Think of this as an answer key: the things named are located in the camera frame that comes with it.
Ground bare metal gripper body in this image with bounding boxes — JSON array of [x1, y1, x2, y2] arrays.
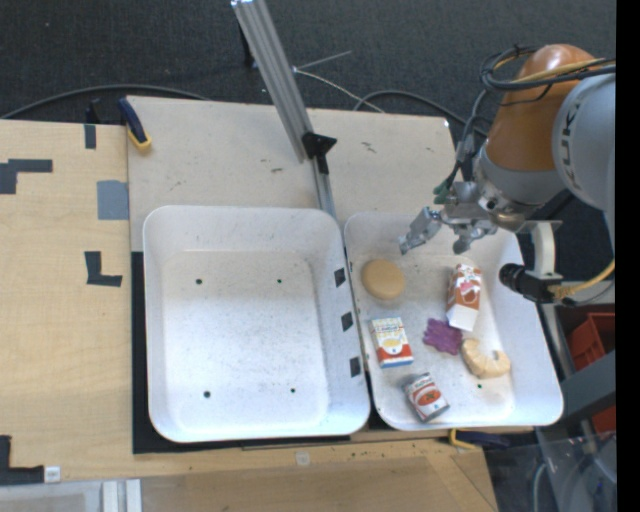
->
[[439, 180, 532, 237]]

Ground white plastic tray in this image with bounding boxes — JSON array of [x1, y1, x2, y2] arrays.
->
[[343, 210, 566, 433], [141, 204, 373, 444]]

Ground purple grapes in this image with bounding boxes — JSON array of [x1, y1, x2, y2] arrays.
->
[[421, 317, 464, 357]]

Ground black cylinder on white bracket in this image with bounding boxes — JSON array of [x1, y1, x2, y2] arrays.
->
[[497, 219, 564, 304]]

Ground white and red packet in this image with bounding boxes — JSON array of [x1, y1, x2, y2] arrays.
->
[[367, 316, 416, 370]]

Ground beige croissant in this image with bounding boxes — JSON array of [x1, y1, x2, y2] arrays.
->
[[459, 337, 513, 380]]

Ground tan round bread bun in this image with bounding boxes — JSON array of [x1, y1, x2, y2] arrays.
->
[[360, 258, 407, 302]]

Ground orange and white carton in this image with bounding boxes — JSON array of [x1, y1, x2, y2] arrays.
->
[[444, 262, 484, 333]]

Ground red and white can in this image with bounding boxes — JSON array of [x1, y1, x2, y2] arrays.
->
[[401, 371, 451, 424]]

